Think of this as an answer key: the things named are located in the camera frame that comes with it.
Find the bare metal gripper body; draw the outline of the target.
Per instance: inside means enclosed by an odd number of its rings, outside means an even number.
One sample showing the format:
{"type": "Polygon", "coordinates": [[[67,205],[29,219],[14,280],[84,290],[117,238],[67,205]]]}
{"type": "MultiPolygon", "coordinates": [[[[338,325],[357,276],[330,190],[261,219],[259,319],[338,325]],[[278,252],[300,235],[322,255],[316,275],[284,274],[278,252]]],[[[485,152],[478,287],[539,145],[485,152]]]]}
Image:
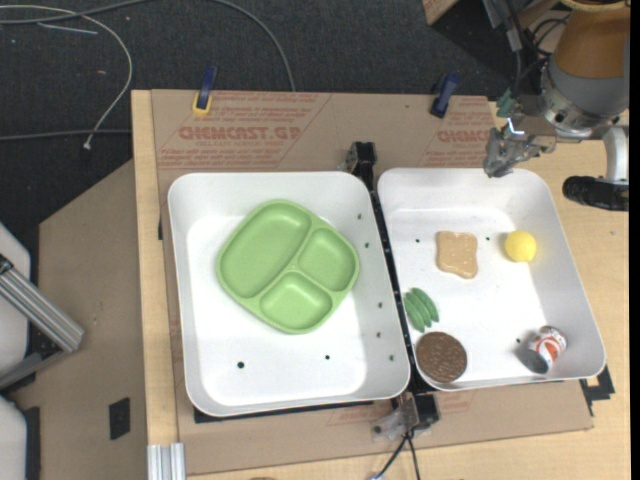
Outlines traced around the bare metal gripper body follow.
{"type": "Polygon", "coordinates": [[[551,153],[557,142],[600,139],[614,125],[612,117],[584,111],[562,96],[522,95],[499,107],[506,124],[499,130],[500,157],[536,157],[551,153]]]}

